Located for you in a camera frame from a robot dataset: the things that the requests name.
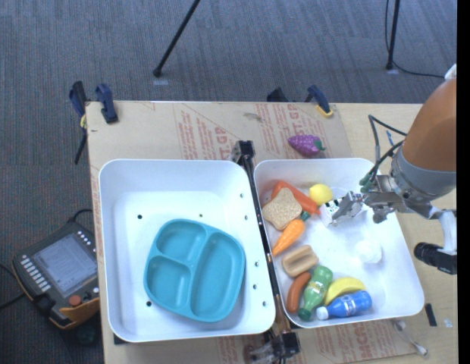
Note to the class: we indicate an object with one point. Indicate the yellow banana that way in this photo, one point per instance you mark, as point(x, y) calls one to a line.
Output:
point(343, 286)

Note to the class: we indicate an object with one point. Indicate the short orange carrot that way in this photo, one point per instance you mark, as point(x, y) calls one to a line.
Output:
point(290, 233)

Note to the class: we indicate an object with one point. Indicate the blue divided plate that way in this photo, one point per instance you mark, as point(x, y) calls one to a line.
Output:
point(220, 264)

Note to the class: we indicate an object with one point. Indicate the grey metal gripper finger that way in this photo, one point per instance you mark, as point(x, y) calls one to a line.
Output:
point(348, 207)
point(382, 214)

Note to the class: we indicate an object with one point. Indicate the long orange carrot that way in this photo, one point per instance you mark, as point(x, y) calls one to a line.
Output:
point(305, 201)

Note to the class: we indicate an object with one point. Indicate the white plastic tray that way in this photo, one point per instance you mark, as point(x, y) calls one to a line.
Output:
point(125, 264)
point(386, 286)

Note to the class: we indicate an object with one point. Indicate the yellow lemon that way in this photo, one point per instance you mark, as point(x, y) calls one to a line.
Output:
point(320, 194)

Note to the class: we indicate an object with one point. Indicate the green bottle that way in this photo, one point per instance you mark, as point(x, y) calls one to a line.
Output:
point(315, 290)

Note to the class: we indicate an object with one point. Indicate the white round lump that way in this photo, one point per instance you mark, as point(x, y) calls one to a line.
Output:
point(369, 251)

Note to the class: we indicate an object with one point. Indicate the tan hot dog bun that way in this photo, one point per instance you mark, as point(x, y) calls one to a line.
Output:
point(300, 261)

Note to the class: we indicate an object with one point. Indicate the black cylinder on white bracket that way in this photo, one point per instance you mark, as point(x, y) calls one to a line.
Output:
point(436, 256)

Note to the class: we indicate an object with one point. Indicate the blue bottle with white cap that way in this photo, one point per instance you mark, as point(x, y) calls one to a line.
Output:
point(348, 305)

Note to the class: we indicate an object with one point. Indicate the white carton with black print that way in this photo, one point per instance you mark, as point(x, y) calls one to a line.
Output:
point(326, 212)

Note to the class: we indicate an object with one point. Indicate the tan bread slice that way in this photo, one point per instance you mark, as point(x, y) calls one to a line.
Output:
point(282, 209)

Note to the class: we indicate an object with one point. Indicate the orange sausage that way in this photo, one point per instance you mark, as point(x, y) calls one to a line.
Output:
point(295, 294)

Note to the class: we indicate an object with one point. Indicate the brown cardboard board red print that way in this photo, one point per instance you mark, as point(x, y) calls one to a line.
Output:
point(204, 131)

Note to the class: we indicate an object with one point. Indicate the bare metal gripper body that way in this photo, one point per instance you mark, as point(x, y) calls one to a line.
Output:
point(386, 193)

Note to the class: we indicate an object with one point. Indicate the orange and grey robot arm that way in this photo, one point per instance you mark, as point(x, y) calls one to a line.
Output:
point(432, 135)

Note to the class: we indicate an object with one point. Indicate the purple grapes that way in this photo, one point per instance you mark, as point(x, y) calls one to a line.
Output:
point(303, 145)

